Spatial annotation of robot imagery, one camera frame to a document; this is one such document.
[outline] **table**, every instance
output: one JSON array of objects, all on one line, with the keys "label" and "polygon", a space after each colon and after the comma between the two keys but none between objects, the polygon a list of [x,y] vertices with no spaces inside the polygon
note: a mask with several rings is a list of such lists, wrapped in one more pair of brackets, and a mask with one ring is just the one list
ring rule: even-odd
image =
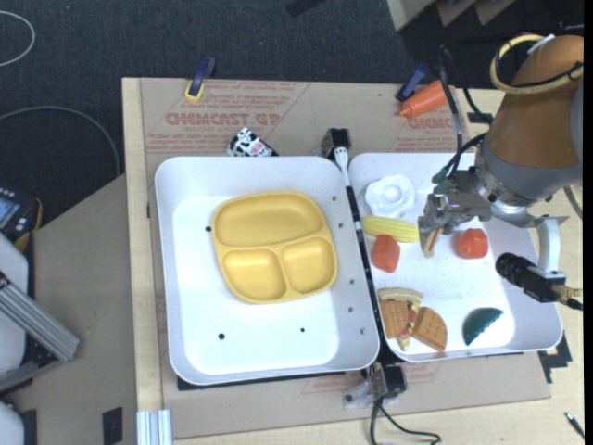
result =
[{"label": "table", "polygon": [[[311,88],[323,90],[323,84]],[[357,91],[371,91],[371,84],[358,84]],[[391,94],[394,85],[386,87]],[[496,112],[502,94],[497,91],[475,90],[473,98],[483,111]],[[153,259],[149,221],[146,217],[148,193],[146,186],[145,147],[141,80],[122,81],[124,133],[126,149],[126,181],[130,224],[130,260],[132,272],[132,308],[135,348],[136,399],[139,411],[163,408],[160,381],[156,302],[154,295]],[[461,100],[461,113],[468,106]],[[469,134],[484,130],[479,124],[468,123]],[[549,204],[537,206],[534,214],[573,214],[562,194]],[[582,223],[575,215],[561,227],[561,269],[571,286],[582,285]],[[565,412],[570,411],[584,422],[584,359],[583,313],[560,307],[561,319],[571,349],[573,361],[569,367],[554,369],[550,384],[551,398],[526,403],[468,408],[447,412],[417,413],[398,417],[405,427],[438,433],[444,443],[579,443],[580,437],[568,424]],[[222,420],[232,420],[225,415]],[[369,420],[350,420],[315,426],[299,426],[232,435],[175,440],[175,443],[224,444],[236,443],[366,443]],[[387,431],[386,420],[380,420],[377,436],[385,440],[403,441],[400,432]]]}]

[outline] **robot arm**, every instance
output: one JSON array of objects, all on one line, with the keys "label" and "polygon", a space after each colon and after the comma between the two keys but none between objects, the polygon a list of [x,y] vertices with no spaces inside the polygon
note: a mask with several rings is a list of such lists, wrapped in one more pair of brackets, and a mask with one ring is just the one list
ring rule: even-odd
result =
[{"label": "robot arm", "polygon": [[[512,84],[502,83],[499,59],[514,45],[533,41],[537,44]],[[567,218],[537,218],[527,209],[583,181],[583,60],[584,39],[572,35],[524,35],[499,50],[491,76],[506,95],[489,131],[476,139],[474,165],[433,180],[437,186],[418,220],[426,257],[433,254],[440,234],[451,234],[476,216],[483,222],[496,217],[535,227],[538,265],[504,254],[497,262],[498,273],[539,301],[575,306],[573,297],[581,291],[566,287],[558,270],[558,225]]]}]

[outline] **yellow plate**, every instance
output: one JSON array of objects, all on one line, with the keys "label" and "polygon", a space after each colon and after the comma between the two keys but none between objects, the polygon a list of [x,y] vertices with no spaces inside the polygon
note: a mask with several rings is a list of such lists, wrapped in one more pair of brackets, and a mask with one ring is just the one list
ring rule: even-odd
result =
[{"label": "yellow plate", "polygon": [[329,288],[337,276],[330,228],[302,193],[230,199],[216,209],[211,227],[222,275],[244,301],[300,299]]}]

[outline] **yellow corn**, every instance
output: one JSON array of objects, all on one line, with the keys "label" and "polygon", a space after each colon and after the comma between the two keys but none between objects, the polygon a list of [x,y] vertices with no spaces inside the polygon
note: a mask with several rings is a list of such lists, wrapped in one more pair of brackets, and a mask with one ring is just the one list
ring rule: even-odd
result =
[{"label": "yellow corn", "polygon": [[419,239],[418,226],[383,216],[364,216],[362,230],[370,235],[391,235],[398,242],[414,242]]}]

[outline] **dark floor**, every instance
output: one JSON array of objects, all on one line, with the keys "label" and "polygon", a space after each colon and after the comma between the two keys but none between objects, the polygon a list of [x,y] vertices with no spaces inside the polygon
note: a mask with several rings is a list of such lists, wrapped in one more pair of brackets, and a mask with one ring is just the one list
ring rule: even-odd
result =
[{"label": "dark floor", "polygon": [[[116,175],[101,128],[123,163],[121,78],[189,78],[202,54],[221,79],[402,83],[418,62],[434,68],[447,45],[468,85],[492,87],[487,67],[506,38],[584,22],[584,0],[519,0],[486,26],[470,9],[444,28],[429,6],[396,32],[385,0],[325,0],[296,15],[297,2],[0,0],[36,35],[3,65],[31,32],[0,13],[0,181],[38,196],[51,221]],[[3,118],[40,106],[76,112]]]}]

